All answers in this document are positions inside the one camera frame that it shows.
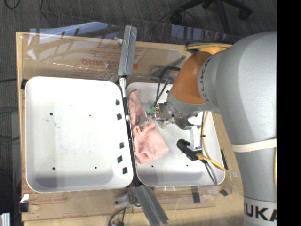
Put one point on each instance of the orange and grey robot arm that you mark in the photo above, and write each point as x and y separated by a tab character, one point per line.
244	98

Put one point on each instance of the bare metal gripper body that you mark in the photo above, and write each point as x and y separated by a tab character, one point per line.
165	113

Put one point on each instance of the black cylinder on white bracket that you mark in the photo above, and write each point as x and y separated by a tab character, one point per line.
187	148

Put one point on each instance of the brown cardboard board, red print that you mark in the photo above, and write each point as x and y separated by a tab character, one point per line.
58	62

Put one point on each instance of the white plastic tray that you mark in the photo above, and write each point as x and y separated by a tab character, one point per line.
178	171
77	135

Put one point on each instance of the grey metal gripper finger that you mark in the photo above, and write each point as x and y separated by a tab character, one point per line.
147	118
162	124

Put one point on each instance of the pink cloth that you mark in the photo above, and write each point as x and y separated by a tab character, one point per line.
148	142

